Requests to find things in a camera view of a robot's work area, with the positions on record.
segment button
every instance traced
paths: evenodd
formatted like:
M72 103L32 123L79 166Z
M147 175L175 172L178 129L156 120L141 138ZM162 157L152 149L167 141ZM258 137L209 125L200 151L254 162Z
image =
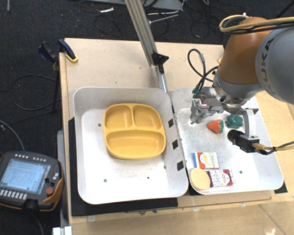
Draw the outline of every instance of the button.
M48 197L50 197L51 195L53 195L53 192L54 192L54 190L53 190L52 187L48 187L46 189L46 194L47 194Z

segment black carpet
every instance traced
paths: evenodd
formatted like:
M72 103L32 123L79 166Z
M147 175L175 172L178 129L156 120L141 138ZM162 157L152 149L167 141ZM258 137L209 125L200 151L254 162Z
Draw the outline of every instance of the black carpet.
M178 17L151 25L159 42L221 44L228 35L218 32L219 22L234 14L273 19L293 0L187 0ZM77 0L0 0L0 151L25 149L56 156L57 132L61 129L61 103L50 113L56 72L43 60L38 47L43 41L56 54L60 38L138 40L124 5L113 5L106 17L95 16L111 4ZM148 13L160 10L149 9ZM282 15L294 16L294 4ZM148 17L151 21L162 18ZM38 220L50 235L59 227L59 208L41 213ZM39 226L28 213L0 209L0 235L39 234Z

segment black clamp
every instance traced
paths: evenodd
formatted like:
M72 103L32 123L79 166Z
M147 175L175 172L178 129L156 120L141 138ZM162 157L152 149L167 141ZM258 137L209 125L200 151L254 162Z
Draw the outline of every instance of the black clamp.
M152 60L155 65L159 67L159 72L161 74L165 73L165 70L163 69L163 64L169 59L169 57L161 55L159 53L154 52L152 55Z

